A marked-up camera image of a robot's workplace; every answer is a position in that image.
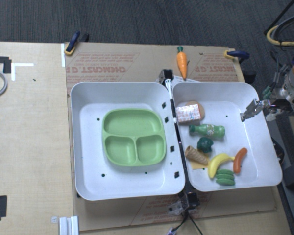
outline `bottle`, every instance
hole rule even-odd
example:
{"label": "bottle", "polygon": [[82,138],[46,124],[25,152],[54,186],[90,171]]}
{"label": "bottle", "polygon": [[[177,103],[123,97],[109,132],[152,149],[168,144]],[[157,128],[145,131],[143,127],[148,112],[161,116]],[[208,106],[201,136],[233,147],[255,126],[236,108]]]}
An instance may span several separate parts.
{"label": "bottle", "polygon": [[199,134],[209,136],[209,137],[222,138],[225,135],[225,128],[222,125],[216,126],[213,124],[201,124],[199,126],[190,125],[189,132],[190,133],[197,132]]}

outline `carrot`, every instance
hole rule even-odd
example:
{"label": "carrot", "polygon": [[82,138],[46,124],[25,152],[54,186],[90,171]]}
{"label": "carrot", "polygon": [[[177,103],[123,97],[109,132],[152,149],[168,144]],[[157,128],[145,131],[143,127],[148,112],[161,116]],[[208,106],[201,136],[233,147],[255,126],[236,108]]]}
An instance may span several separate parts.
{"label": "carrot", "polygon": [[234,161],[233,161],[233,171],[234,173],[238,174],[241,172],[241,162],[243,157],[247,154],[247,149],[242,148],[239,150],[239,152],[235,155]]}
{"label": "carrot", "polygon": [[177,65],[182,74],[182,78],[185,80],[187,76],[187,57],[186,57],[186,54],[183,52],[182,46],[179,46],[177,50],[178,50],[178,54],[176,56]]}

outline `metal ring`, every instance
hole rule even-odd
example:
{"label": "metal ring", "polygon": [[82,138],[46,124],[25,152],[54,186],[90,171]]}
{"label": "metal ring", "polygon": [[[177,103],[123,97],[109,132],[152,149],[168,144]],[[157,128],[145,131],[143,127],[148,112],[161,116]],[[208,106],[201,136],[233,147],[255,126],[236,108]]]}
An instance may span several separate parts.
{"label": "metal ring", "polygon": [[8,86],[8,80],[6,79],[5,75],[0,72],[0,77],[4,80],[4,85],[2,87],[2,89],[0,90],[0,96],[5,92],[7,86]]}

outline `cardboard sheet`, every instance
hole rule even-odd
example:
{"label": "cardboard sheet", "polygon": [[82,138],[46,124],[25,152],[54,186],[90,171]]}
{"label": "cardboard sheet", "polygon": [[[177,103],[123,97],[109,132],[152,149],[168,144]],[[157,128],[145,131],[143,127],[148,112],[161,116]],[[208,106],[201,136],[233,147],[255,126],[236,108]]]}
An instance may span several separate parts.
{"label": "cardboard sheet", "polygon": [[[176,64],[177,46],[79,43],[72,56],[65,57],[70,122],[71,159],[74,161],[71,88],[79,82],[155,82],[162,69],[172,69],[175,80],[182,82]],[[243,82],[236,59],[224,58],[227,47],[184,46],[191,82]],[[80,230],[98,230],[181,220],[169,215],[168,206],[178,201],[176,195],[87,201],[74,188],[74,214]],[[193,218],[214,217],[275,208],[272,189],[247,188],[220,192],[199,192],[200,205],[190,213]]]}

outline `green plate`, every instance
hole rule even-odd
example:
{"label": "green plate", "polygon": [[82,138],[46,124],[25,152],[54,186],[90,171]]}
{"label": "green plate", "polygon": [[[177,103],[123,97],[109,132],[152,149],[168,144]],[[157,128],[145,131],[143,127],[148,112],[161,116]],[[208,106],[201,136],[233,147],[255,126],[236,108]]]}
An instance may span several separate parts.
{"label": "green plate", "polygon": [[103,119],[102,139],[107,158],[120,166],[154,165],[166,154],[162,120],[147,109],[108,112]]}

